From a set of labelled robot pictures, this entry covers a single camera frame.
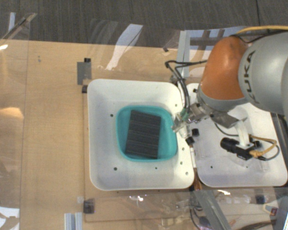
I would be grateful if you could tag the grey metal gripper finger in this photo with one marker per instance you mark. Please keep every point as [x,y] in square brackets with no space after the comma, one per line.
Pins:
[175,127]
[186,131]

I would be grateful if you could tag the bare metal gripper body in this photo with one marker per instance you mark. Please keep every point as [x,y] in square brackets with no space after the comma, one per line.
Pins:
[197,114]

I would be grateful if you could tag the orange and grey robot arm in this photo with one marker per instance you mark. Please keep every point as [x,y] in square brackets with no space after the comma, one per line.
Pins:
[261,75]

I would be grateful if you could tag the small black block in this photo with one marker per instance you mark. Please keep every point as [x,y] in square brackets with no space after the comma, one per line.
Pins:
[189,141]

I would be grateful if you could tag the teal bowl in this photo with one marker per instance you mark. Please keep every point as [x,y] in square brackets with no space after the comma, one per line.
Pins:
[169,140]

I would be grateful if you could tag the black ribbed rectangular block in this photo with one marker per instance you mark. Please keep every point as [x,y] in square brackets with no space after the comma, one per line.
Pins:
[143,134]

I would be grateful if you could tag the white plastic tray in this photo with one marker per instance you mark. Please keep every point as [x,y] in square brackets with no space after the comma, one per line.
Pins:
[103,140]
[220,171]

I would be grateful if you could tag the black cylinder on white bracket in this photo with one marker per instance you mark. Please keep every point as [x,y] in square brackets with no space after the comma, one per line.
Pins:
[241,148]

